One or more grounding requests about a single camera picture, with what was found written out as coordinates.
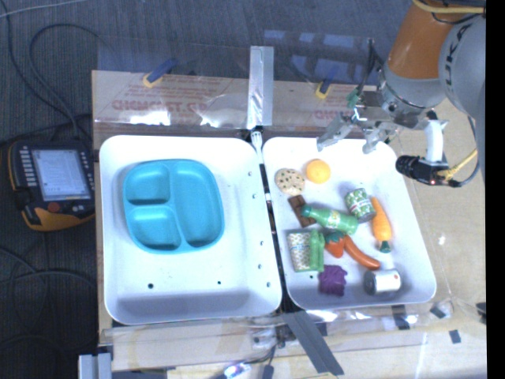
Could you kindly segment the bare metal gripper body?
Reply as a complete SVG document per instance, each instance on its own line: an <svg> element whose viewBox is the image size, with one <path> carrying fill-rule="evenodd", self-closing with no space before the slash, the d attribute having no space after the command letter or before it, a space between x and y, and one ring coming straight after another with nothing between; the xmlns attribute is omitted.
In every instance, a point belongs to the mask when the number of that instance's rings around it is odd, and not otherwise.
<svg viewBox="0 0 505 379"><path fill-rule="evenodd" d="M412 105L381 91L352 91L348 95L351 121L362 130L384 130L388 134L401 128L423 130L430 121L429 109Z"/></svg>

